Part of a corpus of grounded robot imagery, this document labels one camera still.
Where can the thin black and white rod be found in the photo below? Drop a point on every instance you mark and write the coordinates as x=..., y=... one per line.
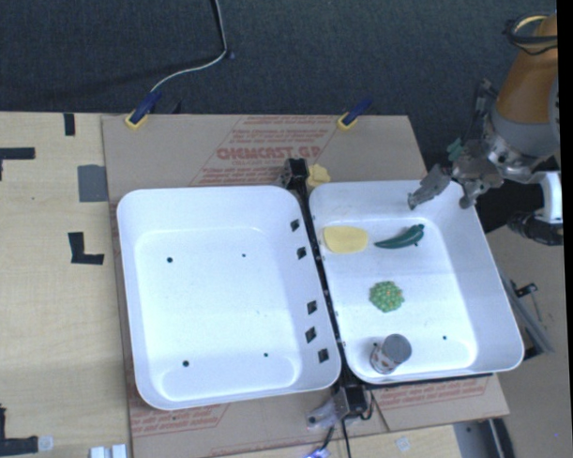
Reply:
x=323, y=278

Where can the yellow flat oval chip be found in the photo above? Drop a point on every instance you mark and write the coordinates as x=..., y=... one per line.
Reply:
x=345, y=239

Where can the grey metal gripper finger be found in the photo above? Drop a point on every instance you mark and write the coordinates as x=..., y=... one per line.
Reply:
x=428, y=186
x=473, y=195

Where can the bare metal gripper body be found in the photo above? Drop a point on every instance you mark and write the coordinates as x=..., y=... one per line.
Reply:
x=477, y=167

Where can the green chili pepper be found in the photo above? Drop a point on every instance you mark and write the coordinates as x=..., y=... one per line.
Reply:
x=401, y=238

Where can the small can with grey lid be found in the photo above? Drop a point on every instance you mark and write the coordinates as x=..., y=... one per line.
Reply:
x=390, y=353

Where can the brown cardboard board red print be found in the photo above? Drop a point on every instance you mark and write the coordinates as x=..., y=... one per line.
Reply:
x=246, y=145

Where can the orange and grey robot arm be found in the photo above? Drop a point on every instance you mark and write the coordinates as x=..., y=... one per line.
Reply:
x=528, y=88

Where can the black cylinder on white bracket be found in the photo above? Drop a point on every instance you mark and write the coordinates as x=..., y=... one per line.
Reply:
x=550, y=200

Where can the green peas cluster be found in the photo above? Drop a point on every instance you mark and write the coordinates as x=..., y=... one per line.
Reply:
x=386, y=296

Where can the pale yellow lumpy toy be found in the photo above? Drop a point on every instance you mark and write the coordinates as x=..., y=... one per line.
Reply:
x=318, y=175

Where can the white plastic tray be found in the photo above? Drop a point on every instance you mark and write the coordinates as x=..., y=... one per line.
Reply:
x=214, y=296
x=425, y=303

